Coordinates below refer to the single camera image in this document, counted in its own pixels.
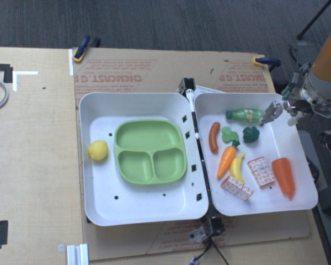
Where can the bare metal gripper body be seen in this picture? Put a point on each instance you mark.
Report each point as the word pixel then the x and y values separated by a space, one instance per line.
pixel 306 106

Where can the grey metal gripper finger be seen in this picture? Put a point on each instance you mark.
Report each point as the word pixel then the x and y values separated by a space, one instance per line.
pixel 269 112
pixel 278 111

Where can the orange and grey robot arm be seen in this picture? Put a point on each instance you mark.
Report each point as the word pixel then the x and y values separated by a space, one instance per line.
pixel 326 62

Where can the green bottle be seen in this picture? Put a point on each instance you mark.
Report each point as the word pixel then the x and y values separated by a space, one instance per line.
pixel 244 115

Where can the dark green broccoli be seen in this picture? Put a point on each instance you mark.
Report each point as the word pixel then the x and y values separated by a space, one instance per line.
pixel 251 134

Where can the light green grapes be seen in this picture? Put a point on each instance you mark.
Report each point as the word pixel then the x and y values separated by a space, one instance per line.
pixel 228 134

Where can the red sausage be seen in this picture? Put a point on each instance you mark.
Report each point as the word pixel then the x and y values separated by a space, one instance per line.
pixel 214 137

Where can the orange and white carton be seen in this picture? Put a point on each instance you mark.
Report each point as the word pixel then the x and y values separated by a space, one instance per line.
pixel 261 172
pixel 235 188

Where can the orange bottle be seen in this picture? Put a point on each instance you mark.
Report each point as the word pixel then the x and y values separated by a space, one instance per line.
pixel 283 174

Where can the orange carrot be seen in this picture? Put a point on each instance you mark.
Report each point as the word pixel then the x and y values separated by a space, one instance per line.
pixel 226 159

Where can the yellow banana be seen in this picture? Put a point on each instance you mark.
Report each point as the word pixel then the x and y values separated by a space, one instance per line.
pixel 236 166

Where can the white paper sheet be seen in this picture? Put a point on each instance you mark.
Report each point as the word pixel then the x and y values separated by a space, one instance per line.
pixel 207 89

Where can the thin black and white rod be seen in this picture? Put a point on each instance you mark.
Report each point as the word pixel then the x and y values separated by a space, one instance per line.
pixel 200 148

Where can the white plastic tray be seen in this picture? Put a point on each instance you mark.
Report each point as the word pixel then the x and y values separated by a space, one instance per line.
pixel 267 203
pixel 143 203

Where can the brown cardboard board red print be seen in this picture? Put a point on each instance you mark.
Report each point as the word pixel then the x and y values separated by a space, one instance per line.
pixel 154 70

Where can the green divided plate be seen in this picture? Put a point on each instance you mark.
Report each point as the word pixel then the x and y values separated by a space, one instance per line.
pixel 149 137

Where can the yellow lemon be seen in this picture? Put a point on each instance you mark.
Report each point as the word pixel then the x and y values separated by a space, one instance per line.
pixel 98 150

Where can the black cylinder on white bracket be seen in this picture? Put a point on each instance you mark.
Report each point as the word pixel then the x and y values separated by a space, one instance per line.
pixel 327 142

